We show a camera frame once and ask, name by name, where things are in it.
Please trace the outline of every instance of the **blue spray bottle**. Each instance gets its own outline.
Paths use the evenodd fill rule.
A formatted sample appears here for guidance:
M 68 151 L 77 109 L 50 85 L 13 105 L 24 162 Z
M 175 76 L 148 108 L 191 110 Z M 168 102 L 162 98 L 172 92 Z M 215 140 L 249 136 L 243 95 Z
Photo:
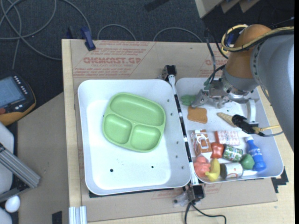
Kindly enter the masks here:
M 263 161 L 263 155 L 261 153 L 261 150 L 259 147 L 257 147 L 254 142 L 253 142 L 253 138 L 251 136 L 249 137 L 246 137 L 245 138 L 245 141 L 247 143 L 247 153 L 249 153 L 255 164 L 252 168 L 253 171 L 263 171 L 266 169 L 266 164 L 265 162 Z

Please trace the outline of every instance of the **red toy item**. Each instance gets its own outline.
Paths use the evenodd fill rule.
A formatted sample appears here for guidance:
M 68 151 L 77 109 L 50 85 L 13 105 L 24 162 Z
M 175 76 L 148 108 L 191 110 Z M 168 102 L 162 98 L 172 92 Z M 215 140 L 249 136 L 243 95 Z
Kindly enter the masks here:
M 211 167 L 211 164 L 208 163 L 208 160 L 204 156 L 197 157 L 193 165 L 198 177 L 206 176 L 206 172 L 209 172 Z
M 211 143 L 211 147 L 212 147 L 211 159 L 222 158 L 224 145 L 220 144 L 220 143 L 217 143 L 217 142 L 214 142 L 214 143 Z

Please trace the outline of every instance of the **cable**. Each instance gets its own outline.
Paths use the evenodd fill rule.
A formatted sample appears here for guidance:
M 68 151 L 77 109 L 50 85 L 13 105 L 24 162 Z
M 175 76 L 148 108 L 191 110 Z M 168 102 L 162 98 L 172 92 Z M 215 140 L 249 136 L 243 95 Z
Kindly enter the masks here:
M 196 208 L 196 206 L 195 206 L 195 204 L 193 202 L 189 202 L 187 204 L 187 208 L 186 208 L 186 211 L 185 211 L 185 217 L 184 217 L 185 224 L 187 224 L 187 215 L 188 215 L 188 212 L 189 212 L 189 209 L 190 209 L 191 206 L 196 211 L 198 211 L 199 213 L 201 213 L 202 215 L 204 215 L 206 217 L 223 217 L 224 218 L 224 224 L 226 224 L 226 217 L 225 217 L 225 215 L 208 215 L 206 213 L 203 213 L 201 210 L 199 210 L 198 208 Z
M 243 27 L 246 28 L 248 27 L 247 25 L 239 25 L 237 27 Z M 294 27 L 282 27 L 282 28 L 277 28 L 274 30 L 271 30 L 269 32 L 266 32 L 265 34 L 253 39 L 252 41 L 250 41 L 249 43 L 246 43 L 240 47 L 229 47 L 225 44 L 225 39 L 227 37 L 227 35 L 232 32 L 234 29 L 231 28 L 229 29 L 222 37 L 221 40 L 221 44 L 224 47 L 225 50 L 231 51 L 231 52 L 240 52 L 243 50 L 248 50 L 249 48 L 257 45 L 258 43 L 261 43 L 265 40 L 267 40 L 270 37 L 274 37 L 274 36 L 278 36 L 278 35 L 286 35 L 286 34 L 294 34 Z
M 21 22 L 21 18 L 20 18 L 20 16 L 19 16 L 19 13 L 18 13 L 18 12 L 17 12 L 17 13 L 18 13 L 19 23 L 20 23 L 19 31 L 16 30 L 16 28 L 13 26 L 13 24 L 11 23 L 10 19 L 9 19 L 8 16 L 7 16 L 7 14 L 9 13 L 9 11 L 10 11 L 12 8 L 14 8 L 14 9 L 17 11 L 17 8 L 15 7 L 15 5 L 17 5 L 18 3 L 21 3 L 21 2 L 23 2 L 23 1 L 25 1 L 25 0 L 17 0 L 17 1 L 15 1 L 15 2 L 13 2 L 13 3 L 12 3 L 11 1 L 9 1 L 9 2 L 11 3 L 11 5 L 10 5 L 10 7 L 5 11 L 4 6 L 3 6 L 3 0 L 0 0 L 1 9 L 2 9 L 2 12 L 3 12 L 3 14 L 4 14 L 4 16 L 2 17 L 2 19 L 1 19 L 1 21 L 0 21 L 0 25 L 2 24 L 2 21 L 3 21 L 3 19 L 5 18 L 5 19 L 7 20 L 7 22 L 9 23 L 9 26 L 10 26 L 10 27 L 14 30 L 14 32 L 18 35 L 18 37 L 10 37 L 10 38 L 7 38 L 7 37 L 5 37 L 5 38 L 1 38 L 1 37 L 0 37 L 0 40 L 8 40 L 8 41 L 18 40 L 18 42 L 17 42 L 17 46 L 16 46 L 16 50 L 15 50 L 15 53 L 14 53 L 14 61 L 13 61 L 13 66 L 12 66 L 12 67 L 14 68 L 15 59 L 16 59 L 16 54 L 17 54 L 17 50 L 18 50 L 19 40 L 20 40 L 20 39 L 21 39 L 26 45 L 28 45 L 33 51 L 35 51 L 36 53 L 38 53 L 39 55 L 41 55 L 41 56 L 43 56 L 43 57 L 45 57 L 45 58 L 52 59 L 52 60 L 61 61 L 61 60 L 62 60 L 61 58 L 50 57 L 50 56 L 48 56 L 48 55 L 46 55 L 46 54 L 44 54 L 44 53 L 38 51 L 37 49 L 35 49 L 33 46 L 31 46 L 31 45 L 25 40 L 26 37 L 35 35 L 36 33 L 42 31 L 44 28 L 46 28 L 46 27 L 50 24 L 50 22 L 52 21 L 54 15 L 55 15 L 56 9 L 57 9 L 57 2 L 56 2 L 56 0 L 54 0 L 54 10 L 53 10 L 53 13 L 52 13 L 52 16 L 50 17 L 50 19 L 49 19 L 49 20 L 45 23 L 45 25 L 42 26 L 40 29 L 38 29 L 37 31 L 35 31 L 35 32 L 31 33 L 31 34 L 28 34 L 28 35 L 21 35 L 21 25 L 22 25 L 22 22 Z M 73 8 L 75 8 L 75 9 L 82 15 L 82 17 L 84 18 L 84 20 L 85 20 L 85 22 L 87 23 L 87 26 L 88 26 L 88 28 L 89 28 L 89 30 L 90 30 L 90 32 L 91 32 L 89 22 L 88 22 L 87 18 L 84 16 L 84 14 L 81 12 L 81 10 L 80 10 L 79 8 L 77 8 L 74 4 L 72 4 L 71 2 L 69 2 L 68 0 L 61 0 L 61 1 L 65 2 L 65 3 L 69 4 L 69 5 L 71 5 Z
M 226 65 L 226 64 L 224 64 L 224 65 L 218 67 L 218 68 L 215 70 L 215 72 L 213 72 L 213 73 L 210 75 L 210 77 L 208 78 L 208 80 L 210 80 L 212 77 L 215 77 L 215 74 L 216 74 L 218 71 L 223 70 L 224 67 L 225 67 L 225 65 Z
M 199 42 L 203 42 L 203 41 L 202 41 L 202 40 L 201 40 L 195 33 L 193 33 L 192 31 L 186 30 L 186 29 L 184 29 L 184 28 L 176 28 L 176 27 L 174 27 L 174 28 L 165 28 L 165 29 L 159 31 L 159 32 L 154 36 L 153 42 L 156 40 L 157 36 L 158 36 L 160 33 L 164 32 L 164 31 L 167 31 L 167 30 L 181 30 L 181 31 L 185 31 L 185 32 L 188 32 L 188 33 L 192 34 L 193 36 L 195 36 L 195 37 L 199 40 Z
M 270 28 L 271 28 L 271 27 L 275 27 L 275 26 L 277 26 L 277 25 L 279 25 L 279 24 L 281 24 L 281 23 L 285 23 L 285 22 L 287 22 L 287 21 L 292 21 L 292 20 L 295 20 L 295 17 L 291 17 L 291 18 L 289 18 L 289 19 L 287 19 L 287 20 L 277 22 L 277 23 L 275 23 L 275 24 L 272 24 L 272 25 L 269 26 L 269 27 L 270 27 Z
M 274 133 L 274 134 L 264 134 L 262 131 L 269 130 L 269 129 L 275 129 L 275 128 L 279 128 L 279 127 L 280 127 L 280 125 L 269 126 L 269 127 L 264 127 L 264 128 L 259 128 L 259 127 L 252 127 L 252 128 L 255 131 L 255 133 L 258 134 L 259 136 L 262 136 L 262 137 L 272 137 L 272 136 L 276 136 L 276 135 L 282 134 L 283 131 L 278 132 L 278 133 Z
M 216 71 L 216 60 L 215 60 L 215 56 L 214 56 L 214 53 L 212 51 L 212 48 L 210 46 L 210 42 L 209 42 L 209 39 L 206 38 L 206 44 L 207 44 L 207 47 L 209 49 L 209 52 L 211 54 L 211 57 L 212 57 L 212 61 L 213 61 L 213 73 L 211 74 L 211 79 L 210 79 L 210 84 L 213 82 L 214 80 L 214 77 L 215 77 L 215 71 Z
M 122 25 L 118 25 L 118 24 L 109 24 L 109 25 L 104 26 L 104 27 L 98 32 L 97 39 L 99 39 L 99 37 L 100 37 L 100 33 L 102 32 L 102 30 L 104 30 L 104 29 L 107 28 L 107 27 L 112 27 L 112 26 L 120 27 L 120 28 L 125 29 L 126 31 L 128 31 L 128 32 L 131 34 L 131 36 L 133 37 L 133 39 L 134 39 L 135 41 L 137 41 L 136 37 L 134 36 L 134 34 L 133 34 L 129 29 L 127 29 L 126 27 L 124 27 L 124 26 L 122 26 Z
M 226 56 L 226 55 L 224 54 L 223 50 L 220 48 L 220 46 L 219 46 L 217 40 L 215 39 L 214 34 L 211 32 L 211 30 L 210 30 L 209 28 L 207 28 L 206 31 L 209 32 L 209 33 L 211 34 L 211 36 L 212 36 L 212 38 L 214 39 L 214 42 L 216 43 L 216 46 L 217 46 L 219 52 L 221 53 L 221 55 L 222 55 L 224 58 L 228 59 L 228 56 Z

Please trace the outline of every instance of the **pink toy item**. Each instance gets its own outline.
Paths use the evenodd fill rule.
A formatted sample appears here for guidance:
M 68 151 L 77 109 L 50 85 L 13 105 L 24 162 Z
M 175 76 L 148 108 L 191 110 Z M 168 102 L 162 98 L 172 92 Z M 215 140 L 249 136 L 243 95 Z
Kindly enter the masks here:
M 204 156 L 199 156 L 194 162 L 194 170 L 198 177 L 206 176 L 206 172 L 210 171 L 211 164 L 208 163 L 207 159 Z

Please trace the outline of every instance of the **yellow toy banana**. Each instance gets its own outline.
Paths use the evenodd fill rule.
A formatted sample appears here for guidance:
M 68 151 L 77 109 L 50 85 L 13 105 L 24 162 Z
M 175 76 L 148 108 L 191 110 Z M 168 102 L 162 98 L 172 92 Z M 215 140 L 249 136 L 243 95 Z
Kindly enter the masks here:
M 211 161 L 210 172 L 206 172 L 206 176 L 211 182 L 214 182 L 220 176 L 220 163 L 218 159 L 213 159 Z

